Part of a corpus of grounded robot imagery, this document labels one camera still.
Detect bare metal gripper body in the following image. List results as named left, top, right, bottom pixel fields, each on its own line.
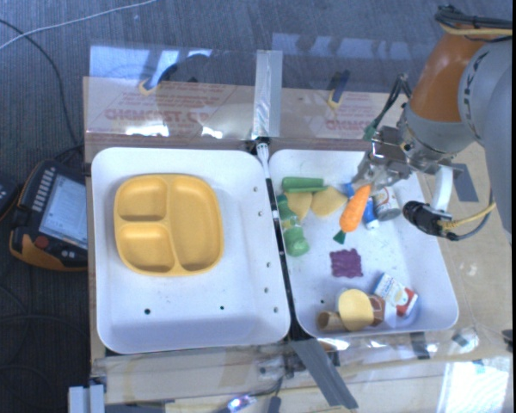
left=368, top=125, right=465, bottom=186

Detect small white can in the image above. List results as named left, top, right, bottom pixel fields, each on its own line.
left=372, top=185, right=402, bottom=222

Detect orange toy carrot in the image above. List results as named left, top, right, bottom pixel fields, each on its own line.
left=332, top=183, right=373, bottom=245

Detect yellow toy wedge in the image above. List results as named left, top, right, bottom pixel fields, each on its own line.
left=283, top=191, right=315, bottom=223
left=310, top=185, right=349, bottom=219

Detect green toy cucumber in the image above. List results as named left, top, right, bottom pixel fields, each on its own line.
left=280, top=176, right=329, bottom=194

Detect white plastic tray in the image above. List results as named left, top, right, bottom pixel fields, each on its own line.
left=89, top=145, right=292, bottom=355
left=267, top=148, right=460, bottom=340

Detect purple toy grapes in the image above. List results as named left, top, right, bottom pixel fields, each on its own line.
left=329, top=248, right=365, bottom=280

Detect green clear plastic bottle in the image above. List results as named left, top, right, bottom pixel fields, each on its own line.
left=275, top=193, right=311, bottom=258

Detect white red blue carton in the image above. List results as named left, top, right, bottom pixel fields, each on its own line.
left=371, top=272, right=420, bottom=319

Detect brown cardboard board red print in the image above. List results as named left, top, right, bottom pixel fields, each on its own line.
left=82, top=75, right=513, bottom=404

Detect brown block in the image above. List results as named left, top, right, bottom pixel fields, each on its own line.
left=367, top=294, right=387, bottom=328

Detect yellow round biscuit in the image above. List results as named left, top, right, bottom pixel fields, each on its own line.
left=337, top=287, right=376, bottom=332

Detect brown toy cone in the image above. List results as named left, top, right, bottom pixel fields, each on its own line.
left=316, top=310, right=347, bottom=334

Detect yellow divided plate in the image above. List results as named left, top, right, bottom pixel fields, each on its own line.
left=113, top=172, right=225, bottom=278

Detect black cylinder on white bracket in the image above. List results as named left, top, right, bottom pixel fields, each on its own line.
left=402, top=167, right=456, bottom=237

